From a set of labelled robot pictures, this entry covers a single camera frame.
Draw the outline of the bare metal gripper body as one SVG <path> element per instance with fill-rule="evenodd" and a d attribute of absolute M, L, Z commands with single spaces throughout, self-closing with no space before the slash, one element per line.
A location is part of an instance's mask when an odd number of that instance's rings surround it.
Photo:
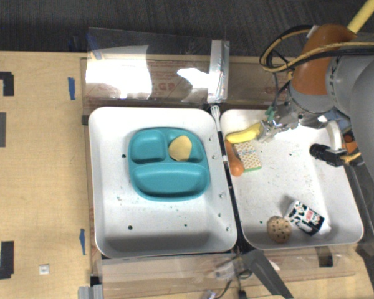
<path fill-rule="evenodd" d="M 292 102 L 284 102 L 278 105 L 271 105 L 267 109 L 267 124 L 269 128 L 272 125 L 284 126 L 284 131 L 293 130 L 299 125 L 297 111 Z"/>

